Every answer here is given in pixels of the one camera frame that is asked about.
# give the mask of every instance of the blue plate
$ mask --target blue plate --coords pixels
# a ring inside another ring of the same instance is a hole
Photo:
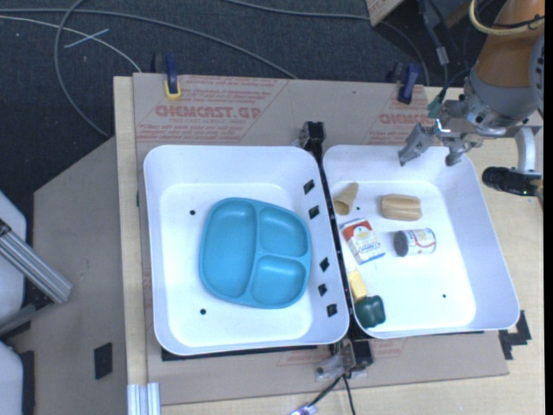
[[[281,309],[303,295],[310,268],[308,228],[288,209],[227,198],[209,212],[200,243],[200,279],[216,297]]]

